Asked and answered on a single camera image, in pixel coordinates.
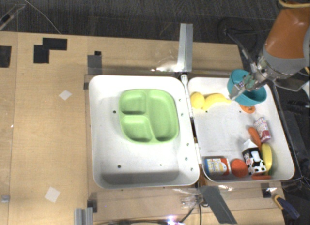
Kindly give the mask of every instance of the yellow toy fruit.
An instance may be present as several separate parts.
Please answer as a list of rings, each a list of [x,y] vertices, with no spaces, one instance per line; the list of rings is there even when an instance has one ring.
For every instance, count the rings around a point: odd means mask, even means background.
[[[213,104],[218,102],[231,103],[232,101],[226,99],[225,96],[221,93],[211,94],[205,98],[204,105],[202,107],[203,110],[208,110]]]
[[[271,147],[267,143],[262,143],[262,150],[261,150],[262,158],[266,166],[266,175],[268,174],[269,170],[272,166],[272,151]]]
[[[204,96],[200,92],[195,92],[190,96],[190,102],[193,108],[201,109],[204,104]]]

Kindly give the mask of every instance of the blue cup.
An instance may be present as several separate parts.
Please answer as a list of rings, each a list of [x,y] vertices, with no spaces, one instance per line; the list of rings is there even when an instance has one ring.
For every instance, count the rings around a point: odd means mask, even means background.
[[[228,92],[231,93],[233,86],[242,81],[243,77],[247,74],[248,71],[242,69],[236,69],[232,71],[227,83]],[[264,102],[266,98],[267,92],[264,87],[261,87],[258,90],[245,91],[238,98],[236,98],[235,101],[244,106],[254,106]]]

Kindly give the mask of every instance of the green divided tray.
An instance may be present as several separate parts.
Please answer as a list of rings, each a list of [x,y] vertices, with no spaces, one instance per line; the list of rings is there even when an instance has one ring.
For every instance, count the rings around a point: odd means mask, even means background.
[[[131,142],[169,142],[179,134],[179,120],[172,96],[157,89],[134,89],[119,99],[121,129]]]

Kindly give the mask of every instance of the blue object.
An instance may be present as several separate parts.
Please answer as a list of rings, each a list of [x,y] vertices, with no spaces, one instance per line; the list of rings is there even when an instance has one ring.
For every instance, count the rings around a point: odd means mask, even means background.
[[[232,71],[229,76],[229,81],[227,83],[228,92],[231,93],[232,88],[235,84],[238,84],[243,80],[243,77],[248,74],[248,71],[242,69],[236,69]],[[261,102],[264,102],[267,98],[267,92],[264,87],[259,88],[258,90],[245,91],[238,98],[236,102],[244,106],[254,106]]]
[[[284,209],[292,219],[297,220],[300,217],[298,211],[293,207],[293,205],[281,198],[279,195],[275,196],[275,201],[280,204],[281,208]]]

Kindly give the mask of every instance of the black tape marking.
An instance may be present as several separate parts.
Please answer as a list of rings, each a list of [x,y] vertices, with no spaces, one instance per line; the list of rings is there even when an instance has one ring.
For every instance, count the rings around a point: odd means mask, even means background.
[[[43,49],[43,45],[35,45],[33,63],[49,63],[49,50]]]
[[[263,198],[271,198],[269,183],[261,183]]]
[[[0,68],[8,68],[11,63],[11,46],[0,46]]]
[[[59,38],[43,38],[43,49],[44,50],[67,50],[67,39]]]
[[[88,82],[84,82],[83,89],[84,90],[88,90],[88,86],[89,86],[89,83]]]
[[[98,204],[97,200],[87,200],[87,207],[92,207],[93,208],[93,213],[98,212]]]

